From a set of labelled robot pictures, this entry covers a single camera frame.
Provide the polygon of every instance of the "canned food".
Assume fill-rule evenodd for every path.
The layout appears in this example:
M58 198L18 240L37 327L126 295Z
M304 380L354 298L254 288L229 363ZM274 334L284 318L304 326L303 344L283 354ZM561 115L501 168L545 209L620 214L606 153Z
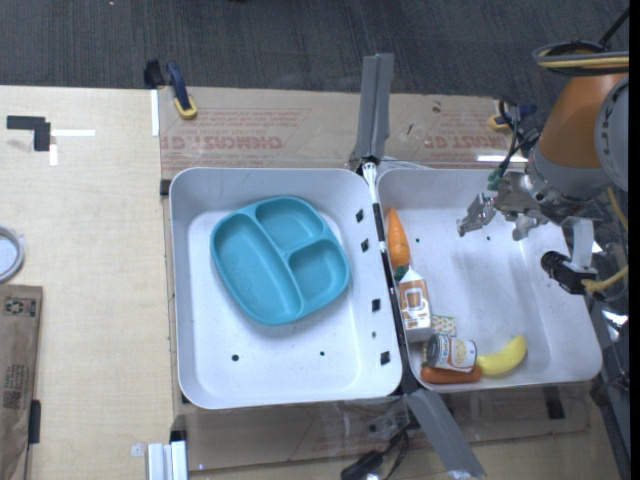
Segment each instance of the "canned food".
M448 334L436 333L427 342L427 366L470 372L476 364L476 344Z

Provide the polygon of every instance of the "blue divided plate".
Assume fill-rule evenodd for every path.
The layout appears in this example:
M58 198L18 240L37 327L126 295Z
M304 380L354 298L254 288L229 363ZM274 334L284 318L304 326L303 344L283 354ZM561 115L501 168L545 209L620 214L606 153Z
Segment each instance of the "blue divided plate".
M298 320L336 299L349 264L326 221L298 197L241 208L211 233L211 256L240 307L258 322Z

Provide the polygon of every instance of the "orange carrot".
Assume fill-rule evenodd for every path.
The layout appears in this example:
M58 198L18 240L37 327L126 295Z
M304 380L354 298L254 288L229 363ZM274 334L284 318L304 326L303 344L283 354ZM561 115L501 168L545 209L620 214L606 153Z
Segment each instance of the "orange carrot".
M389 250L389 261L395 269L409 264L411 257L409 251L409 241L398 217L395 208L390 208L387 216L387 248Z

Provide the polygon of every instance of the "yellow banana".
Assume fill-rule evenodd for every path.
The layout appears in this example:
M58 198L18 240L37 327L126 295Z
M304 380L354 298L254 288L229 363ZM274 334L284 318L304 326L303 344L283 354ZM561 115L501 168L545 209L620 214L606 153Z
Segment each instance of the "yellow banana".
M501 375L518 366L526 353L527 340L518 334L495 354L478 355L476 363L485 375Z

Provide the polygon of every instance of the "gray carpet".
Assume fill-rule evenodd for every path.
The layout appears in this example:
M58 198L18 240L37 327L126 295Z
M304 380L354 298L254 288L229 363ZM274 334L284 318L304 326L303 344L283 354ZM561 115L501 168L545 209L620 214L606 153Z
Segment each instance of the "gray carpet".
M147 60L188 85L360 89L361 60L396 56L394 92L539 106L564 84L534 48L597 41L630 0L0 0L0 84L143 87ZM613 49L628 49L627 23Z

